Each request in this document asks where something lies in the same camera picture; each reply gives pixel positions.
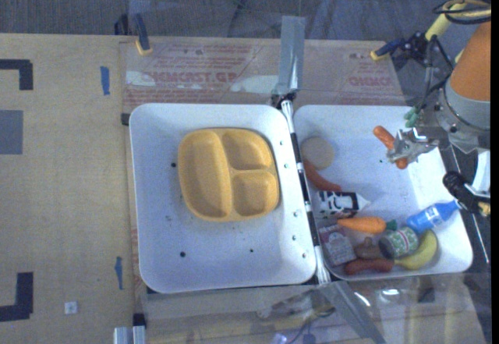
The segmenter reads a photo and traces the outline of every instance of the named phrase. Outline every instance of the yellow plate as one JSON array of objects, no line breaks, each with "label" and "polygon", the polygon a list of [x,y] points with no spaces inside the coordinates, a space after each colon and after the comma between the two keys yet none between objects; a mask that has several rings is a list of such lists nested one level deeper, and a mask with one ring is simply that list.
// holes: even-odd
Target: yellow plate
[{"label": "yellow plate", "polygon": [[279,202],[279,179],[265,139],[248,129],[199,129],[179,145],[188,209],[214,222],[263,216]]}]

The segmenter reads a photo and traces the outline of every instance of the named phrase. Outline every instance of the white square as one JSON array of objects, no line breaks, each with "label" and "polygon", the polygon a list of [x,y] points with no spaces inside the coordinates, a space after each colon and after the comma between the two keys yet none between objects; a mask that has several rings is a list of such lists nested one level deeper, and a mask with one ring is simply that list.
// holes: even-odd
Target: white square
[{"label": "white square", "polygon": [[64,313],[66,315],[76,314],[77,312],[78,312],[78,303],[76,301],[64,303]]}]

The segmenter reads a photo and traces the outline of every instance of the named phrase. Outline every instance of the toy banana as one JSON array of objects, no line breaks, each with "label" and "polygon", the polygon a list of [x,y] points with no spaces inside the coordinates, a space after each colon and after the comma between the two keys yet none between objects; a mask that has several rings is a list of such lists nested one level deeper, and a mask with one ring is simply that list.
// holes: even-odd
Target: toy banana
[{"label": "toy banana", "polygon": [[419,239],[418,249],[406,257],[395,260],[396,265],[415,271],[431,261],[437,252],[438,239],[433,230],[426,230]]}]

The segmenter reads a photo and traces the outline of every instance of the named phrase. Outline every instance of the round beige object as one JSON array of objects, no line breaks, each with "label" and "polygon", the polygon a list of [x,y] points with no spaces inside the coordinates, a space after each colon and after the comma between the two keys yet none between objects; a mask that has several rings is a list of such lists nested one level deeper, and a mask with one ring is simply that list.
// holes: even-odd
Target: round beige object
[{"label": "round beige object", "polygon": [[300,150],[303,158],[319,170],[326,169],[334,160],[333,147],[322,137],[304,140]]}]

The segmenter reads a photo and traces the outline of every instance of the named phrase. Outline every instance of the blue bottle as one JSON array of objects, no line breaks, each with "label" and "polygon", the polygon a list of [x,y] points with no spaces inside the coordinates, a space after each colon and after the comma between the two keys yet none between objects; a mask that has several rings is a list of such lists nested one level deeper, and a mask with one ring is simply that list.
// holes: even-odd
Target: blue bottle
[{"label": "blue bottle", "polygon": [[417,214],[409,216],[405,223],[420,235],[426,230],[446,222],[454,214],[454,211],[458,209],[459,205],[456,200],[449,201],[448,203],[435,203]]}]

